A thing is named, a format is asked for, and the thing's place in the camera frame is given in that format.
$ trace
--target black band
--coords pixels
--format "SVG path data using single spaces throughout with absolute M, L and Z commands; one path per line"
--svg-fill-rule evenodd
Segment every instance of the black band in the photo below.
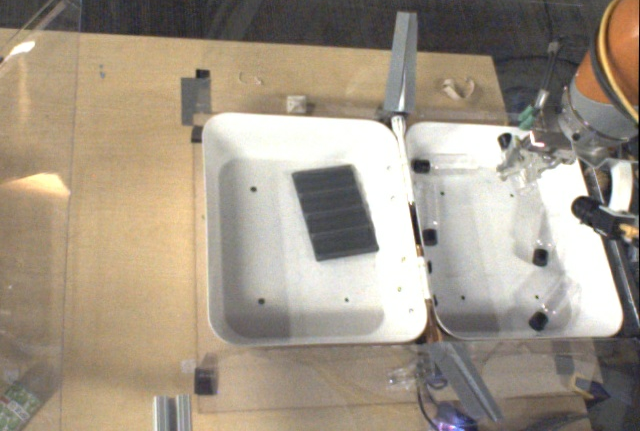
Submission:
M 596 81 L 600 85 L 600 88 L 607 96 L 613 107 L 615 107 L 627 120 L 635 124 L 635 120 L 631 113 L 627 111 L 627 108 L 624 107 L 620 97 L 613 90 L 611 84 L 609 83 L 609 78 L 604 73 L 602 65 L 600 64 L 600 58 L 598 57 L 598 50 L 596 48 L 598 40 L 598 30 L 596 29 L 595 34 L 591 37 L 591 42 L 589 42 L 589 58 L 591 58 L 591 68 L 593 69 L 593 75 L 596 77 Z

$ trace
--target green label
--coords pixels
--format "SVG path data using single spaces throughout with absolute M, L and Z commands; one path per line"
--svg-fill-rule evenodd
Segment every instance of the green label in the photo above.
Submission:
M 22 429 L 41 404 L 35 395 L 14 383 L 0 395 L 0 431 Z

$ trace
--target green bottle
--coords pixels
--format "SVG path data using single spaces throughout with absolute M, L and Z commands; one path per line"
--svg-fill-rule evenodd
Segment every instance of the green bottle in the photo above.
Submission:
M 0 395 L 0 431 L 24 429 L 58 385 L 58 377 L 46 363 L 31 367 Z

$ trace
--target wooden table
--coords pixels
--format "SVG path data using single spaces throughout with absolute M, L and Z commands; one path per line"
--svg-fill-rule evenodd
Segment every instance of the wooden table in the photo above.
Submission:
M 346 95 L 375 108 L 390 54 L 82 34 L 78 59 L 62 429 L 147 430 L 153 396 L 192 393 L 191 369 L 201 360 L 199 190 L 191 129 L 180 123 L 180 79 L 196 68 L 210 70 L 214 104 L 312 93 L 330 100 Z M 467 76 L 478 88 L 469 100 L 456 102 L 439 91 L 445 78 Z M 420 53 L 417 92 L 418 106 L 431 113 L 506 120 L 488 57 Z M 414 403 L 194 411 L 193 423 L 195 430 L 424 429 Z

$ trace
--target transparent bottle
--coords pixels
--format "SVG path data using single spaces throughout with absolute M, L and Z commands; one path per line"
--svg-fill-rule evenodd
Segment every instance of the transparent bottle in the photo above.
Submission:
M 35 364 L 0 395 L 0 429 L 24 429 L 59 385 L 59 376 L 50 365 Z
M 540 308 L 529 319 L 529 326 L 537 332 L 567 326 L 580 303 L 580 285 L 568 277 L 553 284 L 542 297 Z

